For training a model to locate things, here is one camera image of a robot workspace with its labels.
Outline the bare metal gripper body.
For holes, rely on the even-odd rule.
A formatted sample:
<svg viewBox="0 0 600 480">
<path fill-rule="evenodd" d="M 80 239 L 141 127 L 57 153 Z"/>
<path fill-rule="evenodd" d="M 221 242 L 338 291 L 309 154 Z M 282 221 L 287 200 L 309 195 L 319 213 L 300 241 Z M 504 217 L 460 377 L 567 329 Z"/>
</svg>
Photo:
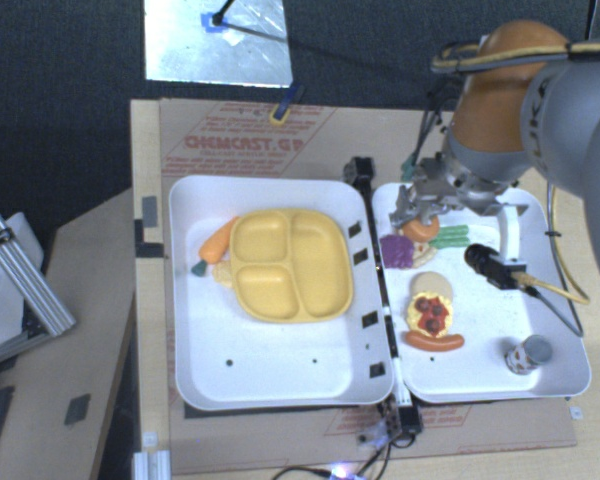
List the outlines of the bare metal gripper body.
<svg viewBox="0 0 600 480">
<path fill-rule="evenodd" d="M 442 214 L 468 209 L 476 214 L 497 214 L 498 197 L 509 185 L 487 181 L 454 157 L 425 158 L 415 168 L 409 202 L 418 214 Z"/>
</svg>

